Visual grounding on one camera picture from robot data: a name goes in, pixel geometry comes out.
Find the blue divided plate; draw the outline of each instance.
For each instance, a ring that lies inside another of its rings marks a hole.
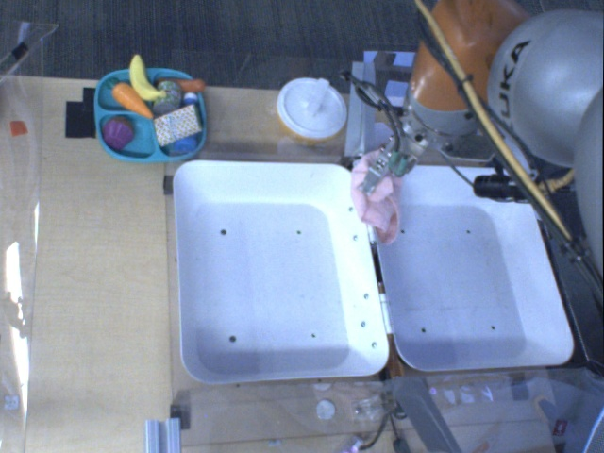
[[[179,79],[192,78],[190,75],[180,71],[161,68],[147,69],[147,77],[150,82],[155,82],[159,78],[167,77]],[[206,142],[206,135],[208,133],[206,105],[201,93],[197,95],[199,98],[197,107],[199,116],[201,117],[201,132],[192,136],[192,139],[195,139],[195,147],[192,151],[176,154],[172,145],[165,147],[159,146],[153,121],[151,119],[147,119],[135,112],[124,109],[115,101],[115,99],[113,99],[110,82],[114,78],[129,83],[128,69],[114,71],[105,75],[99,81],[96,86],[96,92],[94,93],[94,121],[96,124],[96,135],[98,136],[98,141],[101,142],[101,145],[108,154],[123,161],[165,162],[189,159],[199,152]],[[134,128],[134,139],[128,143],[124,149],[119,151],[110,148],[103,139],[103,125],[112,117],[118,116],[126,117]]]

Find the white tray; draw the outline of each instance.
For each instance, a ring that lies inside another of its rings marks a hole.
[[[191,161],[174,181],[181,353],[208,383],[367,376],[388,342],[350,174]]]
[[[476,198],[450,169],[417,166],[400,214],[404,233],[378,254],[406,363],[454,371],[568,361],[573,336],[530,205]]]

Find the toy carrot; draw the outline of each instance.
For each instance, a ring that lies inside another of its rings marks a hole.
[[[153,119],[153,112],[151,112],[151,109],[129,84],[126,84],[125,82],[115,83],[113,89],[111,89],[111,95],[113,96],[113,99],[124,106],[124,108],[136,112],[142,117]]]
[[[171,77],[163,77],[158,79],[158,83],[162,80],[170,80],[180,86],[183,92],[203,92],[206,89],[206,82],[202,79],[175,79]]]

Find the orange sticker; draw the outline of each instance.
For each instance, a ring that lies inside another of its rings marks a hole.
[[[23,121],[10,121],[10,134],[13,138],[15,136],[27,134],[27,132],[27,126]]]

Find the yellow container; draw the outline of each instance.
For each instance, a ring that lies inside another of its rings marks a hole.
[[[304,144],[334,138],[346,122],[346,103],[325,79],[288,82],[277,98],[277,114],[287,134]]]

